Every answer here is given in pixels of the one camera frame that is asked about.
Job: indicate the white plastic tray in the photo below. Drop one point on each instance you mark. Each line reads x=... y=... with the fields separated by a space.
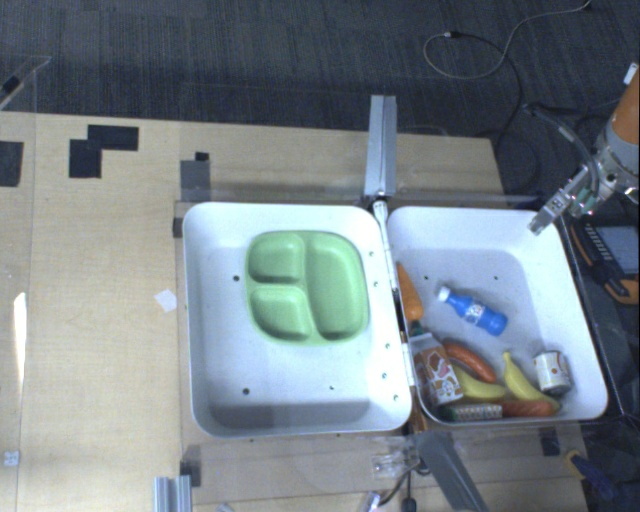
x=480 y=250
x=300 y=380

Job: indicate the orange carrot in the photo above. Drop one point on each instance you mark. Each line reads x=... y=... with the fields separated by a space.
x=410 y=297

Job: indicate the blue bottle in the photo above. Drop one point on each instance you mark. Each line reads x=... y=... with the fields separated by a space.
x=475 y=311

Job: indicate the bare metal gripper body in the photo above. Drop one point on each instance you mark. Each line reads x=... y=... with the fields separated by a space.
x=575 y=195

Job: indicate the red sausage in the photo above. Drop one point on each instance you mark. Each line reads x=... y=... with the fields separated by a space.
x=527 y=408
x=470 y=360

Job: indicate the green and white packet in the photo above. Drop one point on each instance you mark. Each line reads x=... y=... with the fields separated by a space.
x=472 y=413

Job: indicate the small white can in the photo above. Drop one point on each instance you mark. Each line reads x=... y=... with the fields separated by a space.
x=552 y=372

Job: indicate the yellow banana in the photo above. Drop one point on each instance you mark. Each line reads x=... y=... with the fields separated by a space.
x=522 y=387
x=477 y=389

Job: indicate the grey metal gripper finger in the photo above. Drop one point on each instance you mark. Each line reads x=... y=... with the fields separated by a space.
x=541 y=221

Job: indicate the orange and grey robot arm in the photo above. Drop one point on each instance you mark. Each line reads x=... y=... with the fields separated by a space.
x=627 y=115

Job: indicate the white and brown carton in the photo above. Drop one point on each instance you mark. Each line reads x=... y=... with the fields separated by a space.
x=436 y=372

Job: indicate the green divided plate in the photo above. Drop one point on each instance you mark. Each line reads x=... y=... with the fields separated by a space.
x=332 y=285

